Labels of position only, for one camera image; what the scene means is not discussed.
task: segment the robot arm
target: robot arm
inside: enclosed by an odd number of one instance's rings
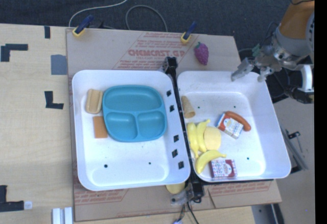
[[[302,103],[313,102],[311,70],[314,64],[303,64],[303,60],[308,56],[313,60],[314,56],[314,3],[314,0],[291,0],[282,21],[272,34],[270,45],[259,44],[254,47],[254,59],[245,58],[232,73],[231,80],[245,76],[255,66],[260,70],[259,82],[282,68],[301,71],[302,87],[290,86],[285,94]]]

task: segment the purple fruit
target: purple fruit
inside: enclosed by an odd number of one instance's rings
[[[199,42],[199,44],[197,44],[196,47],[194,48],[194,52],[196,58],[201,64],[203,65],[208,64],[209,50],[205,44]]]

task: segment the sausage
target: sausage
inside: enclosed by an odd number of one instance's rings
[[[243,124],[243,130],[244,131],[250,131],[251,125],[239,114],[233,112],[233,111],[226,111],[226,115],[230,116],[232,119],[235,119],[237,122]]]

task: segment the bunch of bananas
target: bunch of bananas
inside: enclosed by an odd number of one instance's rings
[[[194,122],[187,124],[187,132],[190,148],[195,156],[195,170],[200,174],[208,162],[219,157],[226,157],[218,151],[221,143],[221,135],[219,129],[215,127],[207,127],[210,119],[200,122],[197,125]]]

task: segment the cardboard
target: cardboard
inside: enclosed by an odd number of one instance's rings
[[[71,110],[75,221],[180,212],[170,204],[165,186],[90,191],[78,180],[71,80],[80,70],[160,70],[167,56],[175,56],[177,75],[187,70],[234,71],[240,63],[232,37],[192,34],[187,44],[181,33],[86,29],[81,37],[66,30],[67,66]],[[194,56],[198,42],[209,49],[207,65]],[[209,210],[281,202],[275,181],[228,183],[204,186],[201,203],[193,210]]]

